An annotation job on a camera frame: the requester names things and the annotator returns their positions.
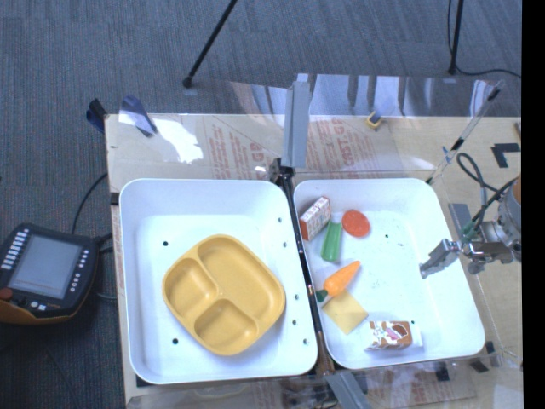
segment yellow cheese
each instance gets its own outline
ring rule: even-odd
[[[347,290],[331,298],[322,309],[346,335],[369,316]]]

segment orange carrot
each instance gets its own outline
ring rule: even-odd
[[[328,295],[334,297],[341,294],[358,271],[359,264],[359,261],[349,263],[328,277],[324,282],[324,289],[327,291]]]

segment black wire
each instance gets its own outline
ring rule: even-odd
[[[447,13],[447,36],[449,38],[449,50],[450,50],[450,55],[452,55],[453,53],[453,50],[452,50],[452,44],[450,43],[450,8],[452,6],[452,0],[449,0],[449,10],[448,10],[448,13]],[[512,72],[510,70],[504,70],[502,68],[493,68],[491,70],[485,70],[485,71],[482,71],[482,72],[465,72],[463,71],[462,69],[460,69],[460,67],[455,64],[455,67],[456,69],[461,73],[461,74],[464,74],[466,76],[482,76],[483,74],[488,74],[489,72],[505,72],[507,74],[511,74],[512,76],[515,76],[516,78],[522,78],[520,76],[520,74],[516,73],[516,72]]]
[[[101,245],[103,245],[109,239],[112,239],[112,234],[111,233],[107,233],[104,236],[96,237],[95,242],[100,247]]]
[[[471,171],[469,171],[463,164],[462,164],[462,161],[460,160],[461,158],[466,158],[469,163],[473,166],[473,168],[475,169],[475,174],[472,174]],[[513,184],[515,182],[516,179],[513,179],[511,181],[508,181],[505,185],[503,185],[502,187],[500,187],[499,189],[496,189],[494,187],[491,187],[490,185],[488,185],[484,179],[483,179],[483,176],[479,170],[479,167],[477,166],[477,164],[475,163],[475,161],[471,158],[471,156],[469,156],[467,153],[458,153],[456,155],[456,162],[460,165],[460,167],[462,168],[462,170],[468,175],[470,176],[472,179],[474,179],[475,181],[477,181],[481,187],[481,189],[490,189],[491,191],[494,191],[494,195],[492,195],[492,197],[490,197],[485,203],[481,203],[481,206],[480,206],[480,210],[473,216],[472,218],[472,221],[475,222],[475,225],[473,226],[473,230],[477,230],[480,225],[482,224],[483,220],[485,219],[485,212],[486,210],[491,206],[492,203],[494,203],[496,200],[499,200],[500,197],[505,193],[505,191],[511,186],[511,184]]]
[[[469,171],[465,165],[462,164],[462,161],[460,160],[460,158],[466,158],[469,163],[473,166],[473,168],[475,169],[475,171],[477,172],[477,174],[479,176],[475,176],[471,171]],[[491,191],[497,193],[497,189],[495,189],[494,187],[491,187],[488,183],[485,183],[485,181],[483,180],[483,176],[480,174],[480,170],[479,170],[479,167],[477,166],[477,164],[475,163],[475,161],[467,154],[467,153],[458,153],[456,155],[456,162],[458,163],[458,165],[460,165],[460,168],[462,168],[462,170],[468,175],[470,176],[472,179],[474,179],[475,181],[477,181],[481,187],[487,187],[488,189],[490,189]]]
[[[109,239],[112,237],[112,234],[109,233],[108,235],[105,235],[105,236],[109,236]],[[110,247],[106,247],[104,249],[100,249],[99,250],[99,254],[102,256],[104,253],[111,253],[113,252],[113,247],[110,246]],[[95,291],[95,294],[100,297],[100,298],[103,298],[105,300],[117,300],[118,299],[118,296],[111,296],[109,294],[105,294],[104,292],[99,292],[99,291]]]
[[[72,234],[74,234],[74,232],[76,232],[76,223],[77,223],[77,219],[79,218],[79,213],[82,211],[83,209],[83,205],[85,205],[85,202],[87,201],[87,198],[89,197],[89,195],[93,192],[93,190],[97,187],[97,185],[103,181],[104,179],[106,179],[108,176],[108,173],[104,173],[102,176],[100,176],[98,179],[96,179],[95,183],[93,183],[93,185],[91,186],[91,188],[88,190],[88,192],[85,194],[85,197],[83,197],[83,200],[82,202],[79,204],[79,207],[77,208],[77,212],[76,212],[76,216],[74,217],[74,223],[72,224]]]
[[[53,353],[51,352],[51,350],[49,349],[49,346],[48,344],[45,343],[44,340],[40,339],[39,340],[40,343],[42,343],[42,345],[44,346],[45,348],[45,351],[47,352],[47,354],[49,355],[49,357],[51,358],[51,360],[53,361],[53,363],[55,364],[55,366],[57,367],[57,370],[59,370],[59,373],[60,375],[62,376],[62,378],[64,379],[65,381],[65,384],[66,384],[66,387],[68,388],[68,391],[70,392],[70,396],[72,397],[72,401],[74,403],[74,406],[79,409],[79,404],[77,403],[77,397],[76,397],[76,394],[74,393],[74,389],[72,388],[72,386],[70,385],[70,381],[68,380],[68,377],[66,376],[65,372],[62,370],[62,368],[60,367],[59,365],[59,362],[57,361],[57,359],[53,356]]]

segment gray carpet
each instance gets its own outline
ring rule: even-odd
[[[106,172],[104,136],[86,118],[127,94],[148,112],[220,112],[183,78],[230,0],[0,0],[0,239],[21,222],[70,232]],[[452,0],[450,40],[456,6]],[[193,88],[229,80],[287,88],[297,73],[449,77],[449,0],[239,0]],[[521,115],[522,0],[464,0],[455,78],[505,81],[492,116]],[[77,233],[111,232],[106,182]],[[113,258],[66,323],[0,324],[0,407],[124,406]]]

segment food package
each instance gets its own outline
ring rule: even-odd
[[[366,350],[406,349],[422,346],[418,327],[409,321],[369,321]]]
[[[330,219],[330,200],[322,196],[299,218],[302,238],[311,241],[327,225]]]

